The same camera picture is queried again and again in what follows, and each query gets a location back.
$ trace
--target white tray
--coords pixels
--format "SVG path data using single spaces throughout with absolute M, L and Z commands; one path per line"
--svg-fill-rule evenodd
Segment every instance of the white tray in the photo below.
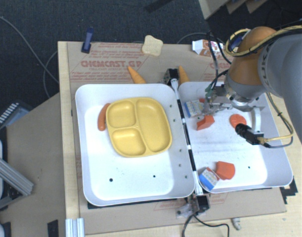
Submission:
M 126 158 L 112 147 L 97 119 L 106 103 L 151 97 L 164 108 L 172 131 L 170 148 L 154 156 Z M 84 195 L 96 206 L 184 198 L 194 191 L 188 148 L 174 91 L 164 84 L 87 84 L 75 96 Z
M 180 99 L 185 102 L 205 97 L 208 82 L 186 82 L 179 87 Z M 260 112 L 261 131 L 267 138 L 279 136 L 268 102 L 263 94 L 251 106 L 264 107 Z M 252 127 L 251 113 L 237 109 L 224 110 L 216 113 L 215 122 L 209 128 L 197 131 L 195 118 L 188 118 L 186 123 L 198 174 L 204 167 L 212 170 L 217 161 L 225 161 L 235 165 L 235 175 L 231 180 L 221 180 L 210 191 L 222 193 L 239 190 L 262 189 L 288 185 L 293 173 L 284 148 L 268 149 L 253 146 L 236 134 L 229 118 L 232 114 L 244 116 L 247 125 Z M 280 141 L 270 142 L 281 145 Z

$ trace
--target divided yellow plate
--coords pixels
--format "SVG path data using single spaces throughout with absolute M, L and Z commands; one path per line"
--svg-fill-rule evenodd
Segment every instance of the divided yellow plate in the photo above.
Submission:
M 170 124 L 162 105 L 153 98 L 134 97 L 110 104 L 106 123 L 114 149 L 125 157 L 144 157 L 172 144 Z

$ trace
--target toy carrot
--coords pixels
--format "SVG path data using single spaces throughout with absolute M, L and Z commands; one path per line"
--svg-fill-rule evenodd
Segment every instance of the toy carrot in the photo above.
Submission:
M 128 70 L 134 83 L 146 83 L 143 77 L 140 76 L 140 74 L 135 71 L 132 67 L 128 66 Z
M 186 71 L 182 66 L 179 66 L 178 71 L 179 71 L 179 84 L 190 81 L 188 75 L 186 74 Z

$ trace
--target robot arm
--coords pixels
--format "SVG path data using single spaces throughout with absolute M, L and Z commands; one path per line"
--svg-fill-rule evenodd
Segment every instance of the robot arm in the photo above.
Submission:
M 269 27 L 238 31 L 227 42 L 226 52 L 234 59 L 224 89 L 219 89 L 221 93 L 215 90 L 207 102 L 211 104 L 216 96 L 223 96 L 219 107 L 230 104 L 249 112 L 253 109 L 249 103 L 263 93 L 272 93 L 284 99 L 302 143 L 302 26 L 279 31 Z M 208 112 L 213 112 L 211 106 L 206 108 Z

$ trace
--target black connector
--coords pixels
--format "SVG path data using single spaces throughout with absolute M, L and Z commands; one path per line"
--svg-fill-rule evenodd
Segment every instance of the black connector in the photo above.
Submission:
M 235 127 L 235 131 L 242 138 L 246 139 L 246 141 L 252 145 L 259 145 L 260 142 L 258 140 L 259 137 L 264 137 L 263 133 L 253 133 L 252 129 L 248 125 L 238 124 Z

